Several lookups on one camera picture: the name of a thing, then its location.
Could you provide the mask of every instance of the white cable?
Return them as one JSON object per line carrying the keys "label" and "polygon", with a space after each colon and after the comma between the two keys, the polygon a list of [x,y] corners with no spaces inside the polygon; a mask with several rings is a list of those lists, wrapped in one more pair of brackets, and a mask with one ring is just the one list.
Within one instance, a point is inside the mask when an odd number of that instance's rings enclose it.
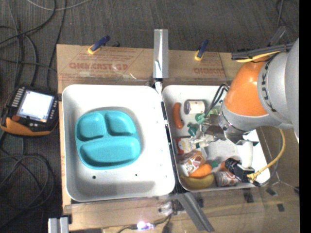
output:
{"label": "white cable", "polygon": [[[53,9],[49,9],[49,8],[42,7],[42,6],[40,6],[40,5],[36,4],[36,3],[34,3],[34,2],[31,1],[31,0],[26,0],[26,1],[28,1],[29,3],[31,3],[31,4],[33,4],[33,5],[37,6],[37,7],[39,7],[39,8],[41,8],[41,9],[44,9],[44,10],[53,10]],[[73,5],[73,6],[69,6],[69,7],[65,7],[65,8],[60,8],[60,9],[56,9],[56,11],[71,9],[71,8],[77,7],[77,6],[79,6],[79,5],[83,4],[83,3],[90,2],[90,1],[93,1],[93,0],[85,0],[85,1],[83,1],[83,2],[80,2],[80,3],[78,3],[78,4],[75,4],[75,5]]]}

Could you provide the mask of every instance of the can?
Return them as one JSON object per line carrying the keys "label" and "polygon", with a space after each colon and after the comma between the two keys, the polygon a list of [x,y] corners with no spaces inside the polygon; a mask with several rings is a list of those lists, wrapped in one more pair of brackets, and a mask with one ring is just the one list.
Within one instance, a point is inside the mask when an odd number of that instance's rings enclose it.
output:
{"label": "can", "polygon": [[203,100],[187,100],[184,103],[184,112],[188,114],[199,114],[205,111],[205,103]]}
{"label": "can", "polygon": [[239,180],[230,172],[216,172],[216,182],[218,186],[234,186]]}

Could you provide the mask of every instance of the banana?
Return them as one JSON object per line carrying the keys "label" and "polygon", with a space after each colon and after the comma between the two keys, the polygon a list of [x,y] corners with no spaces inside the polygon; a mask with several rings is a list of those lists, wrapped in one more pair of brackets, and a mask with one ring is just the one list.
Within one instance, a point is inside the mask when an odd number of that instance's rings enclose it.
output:
{"label": "banana", "polygon": [[192,178],[192,177],[186,177],[184,175],[180,175],[180,179],[182,180],[182,183],[185,183],[189,189],[206,189],[211,184],[213,184],[215,178],[214,174],[210,173],[203,178]]}

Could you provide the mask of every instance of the blue plate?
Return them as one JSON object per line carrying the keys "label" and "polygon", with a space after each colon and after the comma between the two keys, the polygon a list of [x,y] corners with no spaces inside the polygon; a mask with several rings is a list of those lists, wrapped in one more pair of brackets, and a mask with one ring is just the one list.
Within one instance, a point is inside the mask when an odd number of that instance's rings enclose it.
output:
{"label": "blue plate", "polygon": [[121,111],[101,110],[82,115],[75,124],[79,157],[92,169],[129,165],[140,155],[140,140],[131,117]]}

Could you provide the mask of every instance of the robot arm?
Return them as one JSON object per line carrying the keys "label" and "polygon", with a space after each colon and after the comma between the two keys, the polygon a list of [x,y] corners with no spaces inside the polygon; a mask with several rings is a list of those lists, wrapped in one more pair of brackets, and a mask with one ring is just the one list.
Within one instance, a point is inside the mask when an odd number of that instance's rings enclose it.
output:
{"label": "robot arm", "polygon": [[299,141],[299,39],[289,52],[243,64],[218,120],[233,143],[259,126],[294,128]]}

